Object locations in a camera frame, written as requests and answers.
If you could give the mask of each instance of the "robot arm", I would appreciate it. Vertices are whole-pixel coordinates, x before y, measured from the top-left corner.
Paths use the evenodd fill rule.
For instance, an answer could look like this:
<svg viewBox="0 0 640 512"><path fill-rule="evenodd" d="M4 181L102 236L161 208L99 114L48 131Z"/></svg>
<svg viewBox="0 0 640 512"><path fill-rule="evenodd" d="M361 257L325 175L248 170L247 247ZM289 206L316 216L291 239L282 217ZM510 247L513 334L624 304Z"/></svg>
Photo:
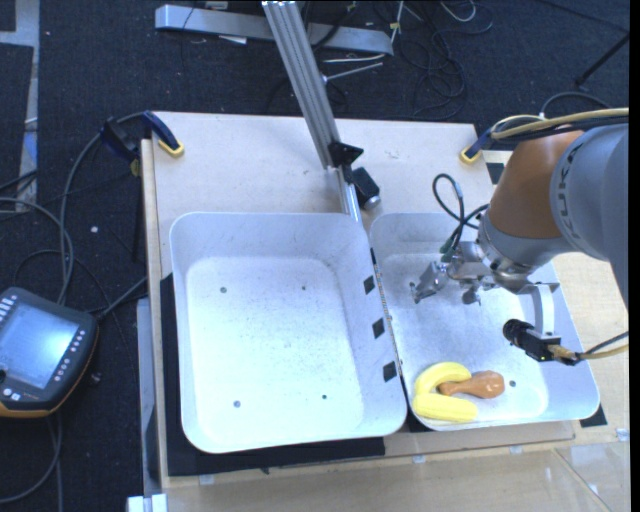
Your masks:
<svg viewBox="0 0 640 512"><path fill-rule="evenodd" d="M628 152L628 124L518 145L479 229L499 284L517 288L557 254L579 251L611 263L628 307Z"/></svg>
<svg viewBox="0 0 640 512"><path fill-rule="evenodd" d="M476 241L460 242L450 261L432 262L413 289L415 302L449 280L466 288L467 304L479 300L479 289L529 293L535 325L511 323L504 334L530 356L548 360L548 351L536 354L523 345L531 336L543 341L532 340L531 347L559 345L550 299L557 283L532 283L529 276L556 255L579 251L610 262L628 309L628 144L628 123L520 142Z"/></svg>

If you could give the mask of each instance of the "yellow cable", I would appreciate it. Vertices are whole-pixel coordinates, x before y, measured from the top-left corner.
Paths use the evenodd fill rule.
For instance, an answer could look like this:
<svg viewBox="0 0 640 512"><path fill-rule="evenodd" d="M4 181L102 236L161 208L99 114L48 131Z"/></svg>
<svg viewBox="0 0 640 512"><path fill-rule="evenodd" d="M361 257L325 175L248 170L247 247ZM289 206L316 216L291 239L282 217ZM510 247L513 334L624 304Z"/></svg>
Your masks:
<svg viewBox="0 0 640 512"><path fill-rule="evenodd" d="M543 130L545 128L551 128L553 126L559 126L562 124L569 124L576 121L584 121L585 119L595 119L599 117L624 117L629 115L629 108L611 108L604 110L592 110L590 112L580 112L578 114L571 114L568 116L554 117L553 119L545 119L543 121L537 121L523 126L516 126L508 130L497 132L492 128L491 138L494 140L501 140L513 135L519 135L521 133Z"/></svg>
<svg viewBox="0 0 640 512"><path fill-rule="evenodd" d="M572 350L569 350L562 345L549 345L549 352L553 354L554 359L571 359L576 361L578 356Z"/></svg>
<svg viewBox="0 0 640 512"><path fill-rule="evenodd" d="M500 121L498 121L496 124L494 124L491 127L491 132L496 131L499 127L510 123L511 121L517 121L518 119L532 119L532 120L536 120L536 121L544 121L545 118L542 116L535 116L532 114L521 114L521 115L517 115L517 116L509 116L509 117L505 117L504 119L501 119Z"/></svg>
<svg viewBox="0 0 640 512"><path fill-rule="evenodd" d="M621 347L613 348L605 352L594 352L592 354L584 353L584 354L579 354L579 356L580 356L580 359L602 359L603 357L615 356L616 354L620 354L622 352L625 352L626 350L629 350L628 343L626 345L622 345Z"/></svg>

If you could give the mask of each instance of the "black clamp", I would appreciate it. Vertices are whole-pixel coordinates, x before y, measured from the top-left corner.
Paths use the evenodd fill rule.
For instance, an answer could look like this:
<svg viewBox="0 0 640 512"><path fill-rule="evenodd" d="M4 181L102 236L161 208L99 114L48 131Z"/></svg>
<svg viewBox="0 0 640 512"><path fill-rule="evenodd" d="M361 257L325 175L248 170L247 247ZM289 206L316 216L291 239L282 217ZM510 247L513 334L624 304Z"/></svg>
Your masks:
<svg viewBox="0 0 640 512"><path fill-rule="evenodd" d="M380 187L364 167L351 169L351 164L364 152L363 149L343 142L329 144L329 154L334 167L342 168L344 180L353 184L360 208L371 210L380 202Z"/></svg>
<svg viewBox="0 0 640 512"><path fill-rule="evenodd" d="M502 327L502 334L512 345L521 348L529 357L540 363L558 361L574 366L579 362L579 360L559 357L556 351L551 350L551 347L560 347L559 336L548 336L542 339L535 336L533 332L533 325L516 319L508 320Z"/></svg>
<svg viewBox="0 0 640 512"><path fill-rule="evenodd" d="M158 136L158 145L173 157L184 153L180 143L168 126L153 112L142 114L144 124ZM129 162L134 176L140 175L140 144L136 137L127 132L114 117L110 117L100 130L100 139L116 155Z"/></svg>

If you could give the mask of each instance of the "black floor mat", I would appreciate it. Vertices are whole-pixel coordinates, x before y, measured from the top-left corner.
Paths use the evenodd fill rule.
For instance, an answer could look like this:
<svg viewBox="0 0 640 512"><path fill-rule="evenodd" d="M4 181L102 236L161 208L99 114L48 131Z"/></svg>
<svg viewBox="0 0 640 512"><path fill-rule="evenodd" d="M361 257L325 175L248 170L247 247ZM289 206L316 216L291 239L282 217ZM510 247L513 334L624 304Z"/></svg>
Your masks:
<svg viewBox="0 0 640 512"><path fill-rule="evenodd" d="M0 186L20 171L32 58L30 46L0 43ZM11 191L0 190L0 195Z"/></svg>
<svg viewBox="0 0 640 512"><path fill-rule="evenodd" d="M16 0L0 0L0 32L16 29Z"/></svg>

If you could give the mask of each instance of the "wooden table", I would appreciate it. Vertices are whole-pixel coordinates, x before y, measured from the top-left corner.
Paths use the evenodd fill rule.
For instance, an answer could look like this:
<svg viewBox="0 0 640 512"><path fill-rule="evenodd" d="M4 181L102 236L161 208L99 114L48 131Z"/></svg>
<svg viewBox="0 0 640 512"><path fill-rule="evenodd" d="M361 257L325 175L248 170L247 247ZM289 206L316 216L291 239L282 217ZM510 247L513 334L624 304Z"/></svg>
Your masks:
<svg viewBox="0 0 640 512"><path fill-rule="evenodd" d="M382 458L271 468L269 474L247 470L215 477L169 476L159 286L171 273L172 222L191 211L331 212L340 211L340 203L335 176L321 168L302 118L157 114L186 151L176 159L151 140L142 144L152 341L141 358L151 358L153 367L148 386L153 388L159 454L159 479L145 494L162 496L170 511L193 512L416 506L550 510L560 504L563 510L584 511L602 510L603 502L630 503L629 443L619 442L630 427L626 354L592 363L606 425L583 428L576 421L456 432L401 430L385 438ZM365 229L388 212L440 211L431 193L431 181L440 172L461 184L468 211L491 197L485 161L466 166L458 159L460 150L475 140L472 125L342 119L337 124L344 142L365 150L357 165L369 171L382 191L382 204L363 215ZM487 153L489 157L504 158ZM554 260L554 267L585 349L628 329L608 263L570 254ZM583 449L602 459L602 474L610 477L599 495L590 490L574 460L582 454L576 450ZM618 457L622 472L612 473L607 464ZM610 490L606 499L603 489Z"/></svg>

